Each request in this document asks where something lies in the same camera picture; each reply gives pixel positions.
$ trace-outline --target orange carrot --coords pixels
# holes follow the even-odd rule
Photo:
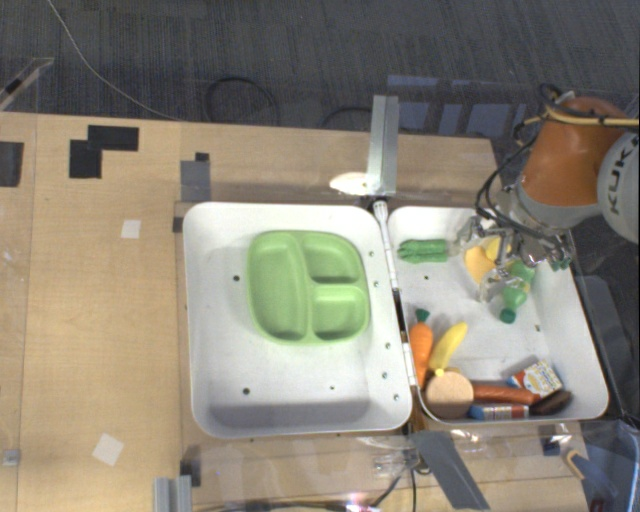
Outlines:
[[[413,364],[416,367],[416,378],[420,389],[424,388],[425,378],[431,348],[433,347],[433,332],[425,322],[429,317],[429,312],[424,309],[416,311],[418,322],[409,330],[409,343],[413,352]]]

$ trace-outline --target white paper square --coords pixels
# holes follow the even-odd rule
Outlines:
[[[140,238],[141,220],[125,220],[122,224],[121,238]]]
[[[102,434],[92,455],[109,466],[115,466],[123,448],[124,443],[109,434]]]

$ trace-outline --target green bottle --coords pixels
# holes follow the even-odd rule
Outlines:
[[[504,308],[500,312],[500,320],[505,324],[512,324],[516,320],[516,311],[526,300],[531,288],[536,271],[527,267],[522,261],[516,260],[509,268],[509,274],[520,278],[509,284],[502,290],[502,300]]]

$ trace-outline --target green plate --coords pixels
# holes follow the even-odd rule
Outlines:
[[[262,233],[249,247],[247,281],[253,323],[270,340],[346,341],[369,325],[362,260],[340,236]]]

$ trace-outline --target yellow banana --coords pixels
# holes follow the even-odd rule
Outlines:
[[[440,341],[436,343],[429,358],[429,369],[434,371],[436,375],[442,375],[442,373],[444,373],[449,364],[449,359],[451,359],[456,348],[458,348],[460,342],[467,335],[468,328],[466,322],[452,325],[447,332],[444,333],[444,336],[440,338]]]

